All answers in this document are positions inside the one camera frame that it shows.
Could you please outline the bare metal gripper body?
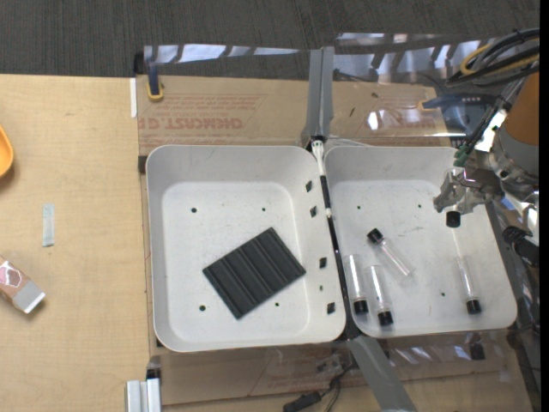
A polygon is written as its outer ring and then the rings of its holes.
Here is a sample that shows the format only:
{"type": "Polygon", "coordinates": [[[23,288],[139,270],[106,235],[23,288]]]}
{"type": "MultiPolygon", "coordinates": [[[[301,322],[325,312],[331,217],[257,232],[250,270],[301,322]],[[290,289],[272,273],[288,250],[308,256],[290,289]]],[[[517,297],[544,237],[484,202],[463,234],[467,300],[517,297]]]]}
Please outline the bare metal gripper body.
{"type": "Polygon", "coordinates": [[[512,196],[526,202],[539,189],[539,166],[533,158],[511,158],[506,153],[473,151],[465,177],[482,191],[512,196]]]}

